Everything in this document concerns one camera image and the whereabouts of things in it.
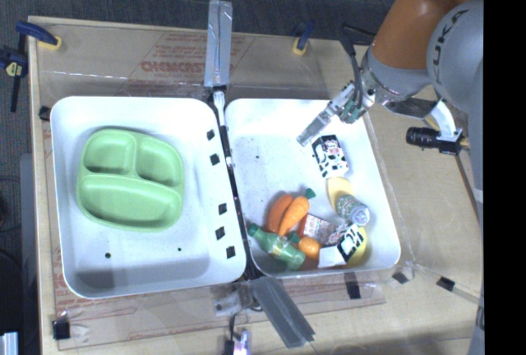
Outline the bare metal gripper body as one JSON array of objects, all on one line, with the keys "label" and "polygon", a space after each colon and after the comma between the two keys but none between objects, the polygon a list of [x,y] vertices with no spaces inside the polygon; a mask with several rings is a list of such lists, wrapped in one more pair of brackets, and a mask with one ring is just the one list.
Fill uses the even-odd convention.
[{"label": "bare metal gripper body", "polygon": [[368,94],[360,85],[350,81],[327,105],[330,116],[360,118],[375,103],[375,94]]}]

